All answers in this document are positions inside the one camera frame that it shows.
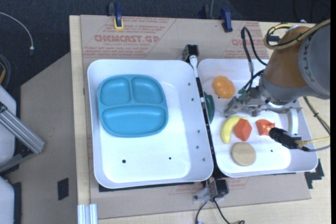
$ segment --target yellow clamp pad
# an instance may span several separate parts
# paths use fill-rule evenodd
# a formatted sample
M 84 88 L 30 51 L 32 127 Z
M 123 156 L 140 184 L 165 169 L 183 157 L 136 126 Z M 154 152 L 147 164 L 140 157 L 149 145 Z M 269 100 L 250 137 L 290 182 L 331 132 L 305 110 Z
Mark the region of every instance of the yellow clamp pad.
M 117 25 L 117 20 L 115 18 L 114 18 L 113 22 L 114 22 L 114 27 L 115 27 L 116 30 L 122 30 L 122 29 L 124 29 L 124 21 L 123 21 L 123 19 L 121 19 L 121 26 Z

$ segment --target banana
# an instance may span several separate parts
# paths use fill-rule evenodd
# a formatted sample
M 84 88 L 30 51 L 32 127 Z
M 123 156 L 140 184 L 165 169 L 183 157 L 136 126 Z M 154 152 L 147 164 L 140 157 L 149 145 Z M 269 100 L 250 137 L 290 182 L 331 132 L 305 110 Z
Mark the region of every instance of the banana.
M 246 120 L 247 117 L 240 117 L 238 115 L 233 115 L 223 123 L 222 129 L 220 131 L 220 136 L 225 144 L 230 143 L 231 132 L 240 119 Z

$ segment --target white tray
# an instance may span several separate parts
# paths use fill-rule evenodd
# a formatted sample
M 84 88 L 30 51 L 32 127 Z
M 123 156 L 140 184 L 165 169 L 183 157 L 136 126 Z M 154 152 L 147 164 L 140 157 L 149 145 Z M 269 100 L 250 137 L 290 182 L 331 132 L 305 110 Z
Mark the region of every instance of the white tray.
M 158 134 L 117 137 L 102 126 L 98 89 L 112 76 L 139 74 L 156 79 L 164 91 L 168 123 Z M 192 67 L 180 60 L 97 60 L 88 68 L 93 165 L 106 188 L 203 181 L 213 159 Z
M 255 73 L 265 68 L 257 60 L 253 60 Z M 250 79 L 248 61 L 244 59 L 205 59 L 198 65 L 198 73 L 202 83 L 203 91 L 213 96 L 215 103 L 215 114 L 210 124 L 212 140 L 214 144 L 216 161 L 218 168 L 229 177 L 243 177 L 266 174 L 306 172 L 315 169 L 318 163 L 316 152 L 304 152 L 301 150 L 289 150 L 280 143 L 275 142 L 269 136 L 259 135 L 255 122 L 259 119 L 267 119 L 275 122 L 276 127 L 288 130 L 288 117 L 286 114 L 262 111 L 260 116 L 252 117 L 246 110 L 241 110 L 237 114 L 247 116 L 247 120 L 252 126 L 252 133 L 246 141 L 256 151 L 256 161 L 250 166 L 239 166 L 231 158 L 231 148 L 241 142 L 234 132 L 231 135 L 229 144 L 224 144 L 220 132 L 226 118 L 224 110 L 230 99 L 218 98 L 212 82 L 217 76 L 228 77 L 235 85 L 236 93 Z M 292 107 L 300 107 L 300 103 L 292 103 Z M 302 110 L 298 112 L 298 134 L 302 135 L 303 140 L 310 140 L 311 135 L 307 127 L 306 119 Z

